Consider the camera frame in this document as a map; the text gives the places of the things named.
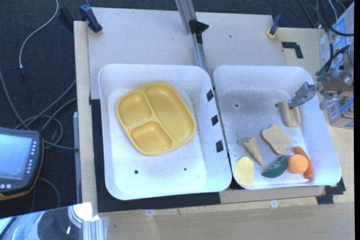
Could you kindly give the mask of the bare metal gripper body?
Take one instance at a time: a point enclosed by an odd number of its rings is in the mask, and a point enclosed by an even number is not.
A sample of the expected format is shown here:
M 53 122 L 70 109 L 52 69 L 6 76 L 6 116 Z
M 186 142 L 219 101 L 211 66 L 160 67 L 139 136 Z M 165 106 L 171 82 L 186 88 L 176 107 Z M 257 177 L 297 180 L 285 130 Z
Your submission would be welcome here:
M 329 59 L 317 71 L 317 90 L 321 94 L 353 94 L 353 44 L 336 49 L 331 44 L 329 50 Z

